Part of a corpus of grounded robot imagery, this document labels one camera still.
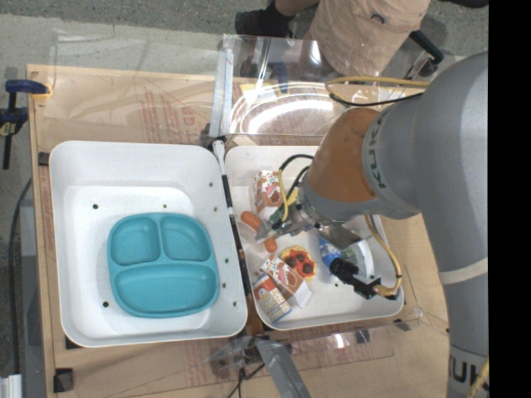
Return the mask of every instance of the concrete floor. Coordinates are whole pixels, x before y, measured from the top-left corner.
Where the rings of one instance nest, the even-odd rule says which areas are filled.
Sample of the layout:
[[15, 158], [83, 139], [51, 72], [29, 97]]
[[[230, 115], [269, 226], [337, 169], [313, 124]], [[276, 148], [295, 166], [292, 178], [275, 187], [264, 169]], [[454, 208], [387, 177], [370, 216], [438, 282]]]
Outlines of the concrete floor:
[[[22, 78], [27, 63], [47, 63], [57, 32], [81, 36], [103, 34], [124, 39], [178, 43], [202, 49], [204, 60], [184, 70], [215, 70], [217, 43], [224, 33], [235, 33], [236, 12], [263, 8], [270, 0], [0, 0], [0, 73], [2, 81]], [[302, 36], [314, 8], [301, 13], [292, 27]], [[447, 2], [432, 2], [422, 30], [448, 56], [471, 56], [488, 50], [489, 9], [467, 9]], [[171, 63], [178, 70], [186, 55]], [[98, 61], [103, 67], [112, 59]], [[26, 104], [23, 96], [19, 106]], [[0, 92], [0, 108], [7, 94]], [[9, 170], [0, 172], [0, 376], [12, 374], [12, 326], [7, 294], [7, 245], [15, 205], [31, 177], [29, 132], [25, 125], [12, 141]], [[20, 248], [19, 234], [16, 236]], [[21, 290], [17, 277], [17, 291]]]

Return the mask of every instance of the sausage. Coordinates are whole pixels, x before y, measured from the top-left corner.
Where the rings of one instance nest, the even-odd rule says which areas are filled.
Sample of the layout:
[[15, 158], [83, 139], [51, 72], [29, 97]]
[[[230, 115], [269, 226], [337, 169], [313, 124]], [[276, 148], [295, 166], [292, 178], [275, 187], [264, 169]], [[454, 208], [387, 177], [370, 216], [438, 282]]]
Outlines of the sausage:
[[[243, 211], [240, 215], [240, 218], [248, 226], [250, 226], [254, 231], [258, 231], [262, 220], [258, 218], [255, 214], [250, 211]], [[276, 251], [276, 240], [275, 237], [270, 237], [264, 241], [265, 250], [268, 252]]]

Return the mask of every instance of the person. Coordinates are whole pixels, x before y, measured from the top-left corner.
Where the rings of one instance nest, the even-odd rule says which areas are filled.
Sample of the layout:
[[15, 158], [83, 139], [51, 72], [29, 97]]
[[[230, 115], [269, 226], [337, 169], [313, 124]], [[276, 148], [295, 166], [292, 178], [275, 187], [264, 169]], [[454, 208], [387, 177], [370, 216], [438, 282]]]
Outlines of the person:
[[273, 0], [266, 9], [239, 12], [239, 35], [293, 37], [290, 22], [317, 6], [304, 40], [316, 40], [341, 75], [381, 75], [410, 33], [421, 28], [431, 0]]

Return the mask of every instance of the beige shorts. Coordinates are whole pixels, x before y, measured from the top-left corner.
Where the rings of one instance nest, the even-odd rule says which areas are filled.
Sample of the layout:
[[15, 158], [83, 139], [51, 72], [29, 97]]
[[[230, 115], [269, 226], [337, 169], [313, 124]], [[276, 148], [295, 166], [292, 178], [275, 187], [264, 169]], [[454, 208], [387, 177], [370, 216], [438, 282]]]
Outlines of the beige shorts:
[[320, 0], [309, 34], [342, 75], [381, 75], [431, 0]]

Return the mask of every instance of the blue plastic plate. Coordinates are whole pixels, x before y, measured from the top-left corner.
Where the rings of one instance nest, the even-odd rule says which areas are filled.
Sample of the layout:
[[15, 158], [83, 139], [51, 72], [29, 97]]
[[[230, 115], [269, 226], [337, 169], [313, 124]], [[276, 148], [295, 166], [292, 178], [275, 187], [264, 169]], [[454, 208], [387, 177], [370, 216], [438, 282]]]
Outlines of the blue plastic plate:
[[110, 231], [107, 260], [114, 298], [139, 317], [198, 313], [219, 294], [210, 236], [190, 216], [148, 213], [121, 219]]

